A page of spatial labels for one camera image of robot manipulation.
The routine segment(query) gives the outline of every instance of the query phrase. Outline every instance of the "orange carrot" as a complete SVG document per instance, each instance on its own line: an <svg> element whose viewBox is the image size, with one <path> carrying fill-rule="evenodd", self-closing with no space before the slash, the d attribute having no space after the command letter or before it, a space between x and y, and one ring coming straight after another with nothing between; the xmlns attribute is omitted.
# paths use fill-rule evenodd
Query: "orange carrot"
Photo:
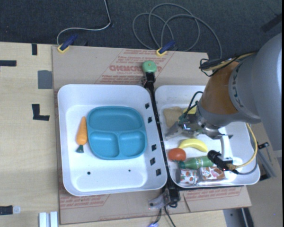
<svg viewBox="0 0 284 227"><path fill-rule="evenodd" d="M78 132L77 132L77 137L76 137L76 142L78 145L84 145L87 143L87 126L86 126L86 118L82 117Z"/></svg>

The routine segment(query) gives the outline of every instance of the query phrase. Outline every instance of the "white plastic tray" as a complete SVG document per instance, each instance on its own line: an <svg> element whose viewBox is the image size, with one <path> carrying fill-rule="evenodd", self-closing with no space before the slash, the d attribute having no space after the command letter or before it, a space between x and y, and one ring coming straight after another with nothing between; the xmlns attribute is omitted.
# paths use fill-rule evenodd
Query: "white plastic tray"
<svg viewBox="0 0 284 227"><path fill-rule="evenodd" d="M155 92L157 108L159 113L160 125L162 129L164 146L166 153L172 148L177 148L180 142L184 139L188 139L185 134L176 136L167 140L165 134L168 132L168 126L166 125L165 117L163 114L164 109L178 106L183 110L189 105L189 102L197 91L204 91L205 86L161 86L157 88ZM195 100L199 100L201 94L198 94ZM247 162L253 155L254 150L250 142L248 129L243 122L233 122L224 128L220 129L221 133L233 135L229 140L229 146L225 149L227 156L233 158L235 165L240 165ZM202 140L208 147L208 151L216 150L221 152L221 141L212 140L206 135L198 135L198 139ZM201 152L195 148L185 148L186 158L204 156L206 153ZM245 167L238 168L238 171L244 173L251 171L256 164L254 159L250 164ZM177 163L168 159L169 171L171 178L176 183L175 172L178 169ZM235 173L226 171L224 172L226 179L214 181L214 182L200 182L197 185L176 183L183 188L196 188L196 187L213 187L213 186L230 186L230 185L250 185L258 182L260 178L260 170L257 166L256 170L248 175L237 175Z"/></svg>
<svg viewBox="0 0 284 227"><path fill-rule="evenodd" d="M77 153L80 120L99 106L127 106L144 119L145 152L133 159L103 160L91 152ZM150 94L136 85L66 85L58 92L63 184L75 196L136 192L162 188L167 172Z"/></svg>

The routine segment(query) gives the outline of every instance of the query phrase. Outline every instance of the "green bottle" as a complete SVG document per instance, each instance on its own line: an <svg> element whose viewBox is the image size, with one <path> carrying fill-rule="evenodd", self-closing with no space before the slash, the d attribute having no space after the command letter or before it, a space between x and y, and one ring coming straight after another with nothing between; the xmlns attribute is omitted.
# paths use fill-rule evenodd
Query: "green bottle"
<svg viewBox="0 0 284 227"><path fill-rule="evenodd" d="M213 162L207 156L190 158L185 162L183 161L179 162L179 167L181 169L188 168L188 169L197 170L200 167L209 167L209 166L213 166Z"/></svg>

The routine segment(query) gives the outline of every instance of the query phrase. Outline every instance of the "white cable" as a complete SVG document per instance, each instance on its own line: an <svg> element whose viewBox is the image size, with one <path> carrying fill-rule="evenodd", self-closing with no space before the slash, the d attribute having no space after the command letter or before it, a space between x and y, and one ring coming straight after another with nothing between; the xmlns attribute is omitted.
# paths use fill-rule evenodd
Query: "white cable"
<svg viewBox="0 0 284 227"><path fill-rule="evenodd" d="M158 15L156 15L156 14L153 13L156 8L161 7L161 6L174 6L174 7L177 7L177 8L180 8L180 9L184 10L185 12L187 12L187 14L176 14L176 15L170 17L168 20L165 21L165 20L162 19L160 16L158 16ZM141 39L138 37L138 35L137 35L136 31L135 31L135 25L134 25L134 24L135 24L135 21L136 21L136 19L137 19L139 16L142 16L142 15L148 15L148 29L149 29L149 31L150 31L152 40L154 41L154 43L157 45L158 48L163 47L163 37L164 37L164 30L165 30L165 27L168 27L169 32L170 32L170 34L172 35L172 39L174 39L174 38L173 38L172 31L171 31L170 27L168 26L168 22L169 22L169 21L171 21L171 20L173 20L173 19L175 19L175 18L178 18L178 17L187 17L187 18L192 18L192 19L194 19L195 22L196 22L196 25L197 25L197 30L198 30L197 39L196 39L196 41L194 42L194 44L193 44L192 46L190 46L188 49L185 49L185 50L183 50L183 51L189 51L189 50L191 50L191 49L197 44L197 42L198 42L198 40L199 40L199 37L200 37L199 22L201 22L201 23L204 24L204 25L212 32L212 34L214 35L214 37L215 37L215 39L216 39L216 41L217 41L217 43L218 43L218 46L219 46L220 58L222 58L222 46L221 46L220 40L218 39L218 37L217 37L217 35L215 34L215 32L210 28L210 26L209 26L208 24L206 24L204 21L202 21L201 19L195 17L188 9L186 9L186 8L184 8L184 7L182 7L182 6L178 5L178 4L173 4L173 3L162 3L162 4L159 4L159 5L155 6L155 7L153 7L153 8L151 9L150 13L141 13L141 14L137 15L137 16L134 18L134 20L133 20L133 33L134 33L134 36L135 36L136 39L137 39L142 45L144 45L146 48L151 49L151 50L157 50L157 49L158 49L158 48L156 48L156 49L155 49L155 48L151 48L150 46L148 46L148 45L146 45L145 43L143 43L143 42L141 41ZM151 17L152 17L152 16L157 17L157 18L159 18L162 22L164 22L164 26L163 26L162 31L161 31L161 44L159 44L159 43L157 42L156 38L154 37L154 35L153 35L153 33L152 33L152 29L151 29Z"/></svg>
<svg viewBox="0 0 284 227"><path fill-rule="evenodd" d="M111 19L110 19L110 15L109 15L109 11L108 11L108 6L107 6L107 1L106 0L104 0L104 4L105 4L106 12L107 12L107 17L108 17L108 20L109 20L109 22L108 22L108 24L106 26L104 26L103 28L98 28L98 29L80 28L80 27L71 27L71 28L64 29L57 36L57 45L59 45L59 36L60 36L60 34L64 33L67 30L78 29L78 30L88 30L88 31L101 31L101 30L104 30L107 27L109 27L110 24L111 24Z"/></svg>

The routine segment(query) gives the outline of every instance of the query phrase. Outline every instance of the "cardboard box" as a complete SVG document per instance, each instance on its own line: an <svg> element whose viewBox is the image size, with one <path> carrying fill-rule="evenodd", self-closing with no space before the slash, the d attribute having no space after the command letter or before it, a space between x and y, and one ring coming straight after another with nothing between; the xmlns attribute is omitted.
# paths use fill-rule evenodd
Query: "cardboard box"
<svg viewBox="0 0 284 227"><path fill-rule="evenodd" d="M141 85L141 64L151 60L158 66L155 88L162 85L206 85L208 77L199 70L205 53L167 52L158 57L155 51L71 46L65 54L52 47L53 86L57 155L59 164L60 223L83 223L121 218L156 216L157 209L149 208L149 201L161 190L116 193L76 197L69 194L62 183L60 132L57 93L67 84L130 84ZM251 206L245 186L196 189L180 192L181 200L170 214L222 210Z"/></svg>

